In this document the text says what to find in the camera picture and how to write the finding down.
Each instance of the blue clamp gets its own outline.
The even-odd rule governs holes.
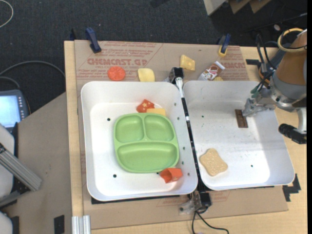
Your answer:
[[[218,45],[220,45],[219,51],[218,51],[218,55],[221,57],[224,57],[227,53],[228,50],[228,46],[230,43],[230,39],[231,39],[231,35],[230,34],[226,34],[226,36],[223,36],[219,41],[218,41]]]
[[[102,51],[101,47],[98,44],[96,33],[92,28],[86,29],[86,38],[87,40],[91,41],[90,47],[93,53],[98,53]]]

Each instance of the green plate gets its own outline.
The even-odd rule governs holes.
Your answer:
[[[133,173],[160,172],[179,160],[175,129],[159,114],[119,117],[114,124],[114,147],[120,166]]]

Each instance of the red circular object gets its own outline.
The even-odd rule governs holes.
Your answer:
[[[113,66],[107,71],[108,78],[111,80],[123,80],[126,76],[126,72],[122,67]]]

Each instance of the wooden table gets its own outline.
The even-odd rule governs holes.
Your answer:
[[[259,59],[255,47],[241,47],[244,59]],[[75,45],[73,41],[64,43],[65,71],[66,71],[66,94],[68,112],[68,131],[69,131],[69,152],[70,152],[70,171],[71,171],[71,196],[73,216],[83,216],[83,198],[80,168],[80,148],[79,130],[77,116],[77,87],[75,70]],[[275,53],[275,49],[270,49],[269,54]],[[250,80],[258,80],[257,69],[255,66],[246,65]],[[295,113],[288,113],[276,109],[278,123],[287,123],[293,126],[298,125],[298,118]],[[284,138],[289,150],[295,173],[301,186],[298,194],[291,194],[291,202],[288,203],[289,210],[269,214],[242,215],[233,217],[222,217],[209,219],[212,226],[227,228],[231,234],[254,233],[254,234],[293,234],[308,233],[307,224],[307,146],[299,145],[288,138]],[[201,221],[195,221],[195,231],[203,233],[225,233],[208,229]],[[130,227],[118,227],[101,230],[93,230],[93,234],[106,233],[191,233],[191,221],[178,221],[161,224],[148,224]]]

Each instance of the yellow cheese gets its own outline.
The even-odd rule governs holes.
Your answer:
[[[146,112],[166,116],[166,111],[163,108],[148,108]]]
[[[195,61],[186,55],[180,57],[180,67],[188,70],[195,70]]]
[[[154,72],[150,68],[139,68],[137,73],[140,81],[155,81]]]

